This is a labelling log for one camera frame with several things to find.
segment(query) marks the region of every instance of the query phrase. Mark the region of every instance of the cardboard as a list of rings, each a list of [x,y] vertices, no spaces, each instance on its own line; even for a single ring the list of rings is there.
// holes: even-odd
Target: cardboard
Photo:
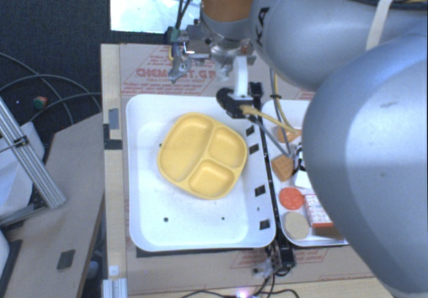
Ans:
[[[125,107],[137,94],[174,94],[190,96],[214,96],[218,89],[233,87],[233,73],[226,82],[215,78],[214,64],[194,66],[191,72],[169,83],[167,72],[171,68],[169,47],[165,45],[127,44],[119,47],[122,96],[122,130],[126,130]],[[249,67],[249,80],[262,82],[265,95],[271,94],[269,68],[257,58]],[[310,100],[313,93],[301,90],[285,82],[279,83],[284,99]],[[124,150],[126,133],[123,133]],[[266,260],[264,249],[198,251],[197,253],[145,253],[139,251],[129,236],[129,196],[127,185],[127,152],[124,157],[124,193],[126,217],[126,262],[129,295],[219,289],[225,287],[257,287],[262,277],[253,274],[253,268]],[[318,247],[296,249],[297,265],[291,272],[278,279],[278,283],[302,283],[373,277],[368,267],[349,247]]]

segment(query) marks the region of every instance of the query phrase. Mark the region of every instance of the white strap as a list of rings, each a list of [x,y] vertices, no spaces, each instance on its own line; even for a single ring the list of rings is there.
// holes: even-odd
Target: white strap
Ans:
[[[389,7],[393,0],[379,0],[374,14],[372,26],[368,33],[366,50],[372,49],[379,44],[382,37],[383,27],[387,20]]]

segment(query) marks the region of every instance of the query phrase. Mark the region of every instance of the white tray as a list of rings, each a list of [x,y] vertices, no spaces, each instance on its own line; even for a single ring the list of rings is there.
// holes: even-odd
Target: white tray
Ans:
[[[293,127],[297,128],[297,129],[301,129],[303,126],[303,120],[304,120],[306,110],[308,109],[308,106],[309,106],[309,101],[281,100],[281,104],[282,104],[282,108],[284,110],[284,113],[285,113],[286,118],[289,121],[289,123]],[[270,101],[266,102],[263,105],[262,112],[276,118],[274,101],[270,100]],[[263,121],[263,123],[264,123],[265,127],[275,136],[276,135],[276,125],[270,121],[267,121],[266,119]],[[282,153],[278,150],[278,148],[274,145],[274,143],[269,138],[266,138],[266,140],[267,140],[267,149],[268,149],[270,160],[273,160],[276,157],[280,156]],[[299,144],[299,142],[301,142],[301,137],[296,138],[290,144],[290,146],[296,147]],[[278,179],[278,177],[275,175],[275,173],[272,171],[276,200],[278,202],[278,212],[280,214],[283,234],[286,236],[286,238],[291,243],[294,243],[295,245],[300,246],[300,247],[317,247],[317,246],[325,247],[325,246],[347,245],[348,242],[344,238],[333,239],[330,237],[322,237],[320,235],[315,235],[312,228],[310,228],[308,236],[302,240],[294,239],[287,233],[287,231],[284,228],[284,215],[289,210],[284,208],[280,204],[280,202],[278,200],[278,194],[280,193],[281,189],[288,187],[288,186],[294,186],[294,181],[296,179],[296,176],[297,176],[297,174],[295,174],[294,177],[291,177],[291,179],[287,180],[286,182],[281,182]],[[312,189],[301,189],[301,191],[303,194],[313,193]],[[308,218],[304,206],[302,208],[300,208],[298,210],[294,210],[294,211],[296,211],[296,212],[304,215],[306,218]]]
[[[259,145],[233,190],[219,200],[190,195],[165,180],[156,165],[159,144],[183,114],[206,114],[233,128],[247,145]],[[230,118],[215,98],[134,96],[126,106],[130,236],[146,251],[264,247],[275,222],[258,128]],[[265,186],[256,196],[255,189]]]

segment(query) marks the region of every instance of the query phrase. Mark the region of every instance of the yellow plate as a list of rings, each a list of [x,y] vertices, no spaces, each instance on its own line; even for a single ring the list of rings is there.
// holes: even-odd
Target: yellow plate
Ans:
[[[247,160],[247,144],[225,124],[200,113],[181,116],[160,147],[160,173],[173,184],[206,199],[230,192]]]

